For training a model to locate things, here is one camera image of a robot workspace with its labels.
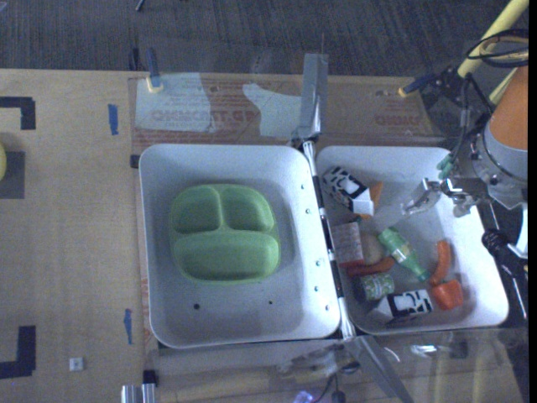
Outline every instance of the small white label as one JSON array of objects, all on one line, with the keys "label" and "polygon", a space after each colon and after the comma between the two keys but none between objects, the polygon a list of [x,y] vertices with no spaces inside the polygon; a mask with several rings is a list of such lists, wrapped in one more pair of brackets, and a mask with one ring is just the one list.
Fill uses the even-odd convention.
[{"label": "small white label", "polygon": [[82,357],[69,359],[69,371],[80,372],[81,370],[84,370],[84,359]]}]

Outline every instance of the black tape marking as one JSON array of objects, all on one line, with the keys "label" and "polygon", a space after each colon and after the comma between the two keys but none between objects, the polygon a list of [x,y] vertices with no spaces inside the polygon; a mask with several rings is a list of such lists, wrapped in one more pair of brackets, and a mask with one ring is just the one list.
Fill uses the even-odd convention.
[{"label": "black tape marking", "polygon": [[0,379],[31,376],[36,368],[35,326],[18,328],[17,360],[0,363]]},{"label": "black tape marking", "polygon": [[35,130],[35,101],[32,97],[0,97],[0,107],[20,108],[20,129]]}]

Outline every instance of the green divided plate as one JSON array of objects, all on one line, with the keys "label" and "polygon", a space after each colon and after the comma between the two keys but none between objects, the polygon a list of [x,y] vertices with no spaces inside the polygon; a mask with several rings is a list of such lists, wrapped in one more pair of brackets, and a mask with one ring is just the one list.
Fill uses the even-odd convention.
[{"label": "green divided plate", "polygon": [[247,283],[278,268],[274,213],[253,188],[233,184],[187,188],[172,203],[169,229],[174,261],[193,280]]}]

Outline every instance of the white bin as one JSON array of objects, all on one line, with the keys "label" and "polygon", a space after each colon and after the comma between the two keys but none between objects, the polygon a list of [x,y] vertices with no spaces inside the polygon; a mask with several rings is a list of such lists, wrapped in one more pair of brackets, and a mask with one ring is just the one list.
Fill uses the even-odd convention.
[{"label": "white bin", "polygon": [[[464,305],[433,311],[410,323],[386,327],[368,317],[341,273],[354,324],[371,334],[440,331],[501,323],[508,301],[493,258],[481,244],[477,211],[455,218],[441,198],[428,212],[403,218],[400,202],[423,177],[436,178],[438,148],[327,147],[317,157],[320,175],[341,165],[365,184],[383,181],[375,217],[366,230],[394,225],[434,270],[435,242],[448,238]],[[172,348],[325,338],[339,327],[331,267],[305,157],[284,146],[160,144],[146,149],[139,165],[148,255],[149,318],[157,339]],[[238,183],[262,192],[274,210],[282,249],[276,272],[258,283],[207,285],[187,280],[175,267],[168,240],[168,214],[177,194],[206,183]],[[347,218],[326,199],[331,225]],[[390,270],[396,290],[423,288],[406,270]]]}]

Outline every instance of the orange cylinder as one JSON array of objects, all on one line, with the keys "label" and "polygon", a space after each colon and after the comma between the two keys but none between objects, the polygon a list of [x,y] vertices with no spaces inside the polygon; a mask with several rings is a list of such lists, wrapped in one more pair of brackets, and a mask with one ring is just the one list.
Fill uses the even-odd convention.
[{"label": "orange cylinder", "polygon": [[509,148],[528,150],[528,77],[527,65],[516,70],[490,120],[493,137]]}]

